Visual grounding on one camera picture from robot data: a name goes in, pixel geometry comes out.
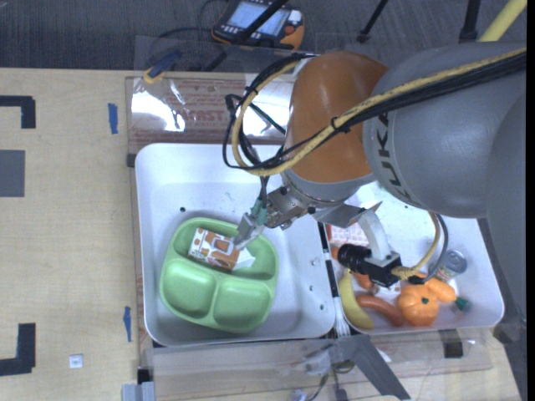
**green divided plate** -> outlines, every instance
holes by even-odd
[[[255,257],[250,267],[217,270],[187,258],[197,228],[235,236],[237,227],[208,218],[180,224],[167,248],[160,277],[160,296],[178,317],[206,327],[235,333],[250,332],[268,317],[278,277],[278,254],[260,235],[247,244]]]

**clear plastic sheet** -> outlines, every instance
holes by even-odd
[[[371,342],[397,378],[493,366],[492,350],[500,346],[487,329],[461,330],[457,336],[462,358],[445,358],[438,332],[397,337],[395,342],[388,337],[373,337]],[[346,388],[350,399],[362,399],[380,395],[373,384],[360,384],[357,398],[351,390],[355,383],[368,382],[362,370],[350,362],[351,352],[359,351],[356,344],[362,337],[155,348],[145,351],[144,360],[152,370],[156,397],[161,400],[266,392],[270,399],[291,400],[299,399],[299,394],[311,398],[318,391],[318,399],[334,399],[336,388]],[[324,376],[328,377],[322,387]],[[419,392],[409,393],[411,399],[425,399]]]
[[[161,58],[177,50],[181,56],[162,79],[153,84],[141,76],[126,80],[131,154],[157,142],[222,144],[229,121],[225,97],[232,95],[235,104],[259,71],[288,55],[276,49],[138,38],[135,66],[146,70],[157,60],[154,55]],[[206,65],[213,69],[206,71]],[[293,81],[292,73],[283,74],[255,99],[255,105],[283,128]],[[255,144],[284,141],[283,134],[252,109],[247,110],[243,128]]]

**black tape marking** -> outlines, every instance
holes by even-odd
[[[21,129],[35,129],[35,99],[28,95],[0,95],[0,107],[20,107]]]
[[[0,197],[24,197],[26,152],[0,150]]]
[[[35,367],[35,323],[18,324],[17,356],[0,359],[0,376],[31,373]]]

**wooden table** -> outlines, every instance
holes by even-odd
[[[0,150],[25,154],[23,197],[0,197],[0,359],[17,357],[18,324],[36,328],[35,366],[31,373],[0,377],[1,399],[120,399],[121,386],[136,381],[140,344],[125,92],[125,79],[133,75],[139,74],[0,69],[0,94],[33,97],[37,120],[35,129],[21,129],[20,108],[0,107]],[[109,104],[117,108],[117,133]],[[402,377],[402,384],[413,399],[519,399],[502,345],[482,340],[489,368]],[[72,355],[83,355],[83,367],[69,365]],[[351,399],[394,399],[380,397],[365,381],[344,387]],[[317,399],[332,399],[332,393],[324,390]]]

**food package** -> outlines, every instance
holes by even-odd
[[[342,246],[343,244],[369,245],[368,238],[359,223],[354,223],[345,229],[327,225],[327,238],[329,244],[333,246]]]
[[[238,250],[230,237],[200,227],[195,231],[188,257],[228,271],[250,267],[255,260],[247,248]]]

